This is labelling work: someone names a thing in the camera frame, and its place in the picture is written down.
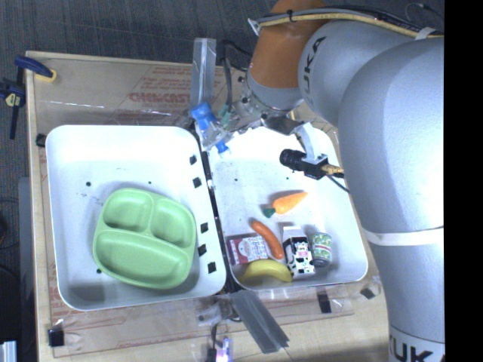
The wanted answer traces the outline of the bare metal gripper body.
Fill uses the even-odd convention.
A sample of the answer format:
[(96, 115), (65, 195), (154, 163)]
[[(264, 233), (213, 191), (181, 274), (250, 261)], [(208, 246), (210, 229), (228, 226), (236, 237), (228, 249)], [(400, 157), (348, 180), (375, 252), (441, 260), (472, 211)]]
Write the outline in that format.
[(230, 133), (244, 133), (264, 127), (283, 135), (291, 135), (302, 127), (302, 121), (289, 117), (291, 110), (277, 109), (261, 102), (255, 96), (242, 97), (232, 104), (224, 129)]

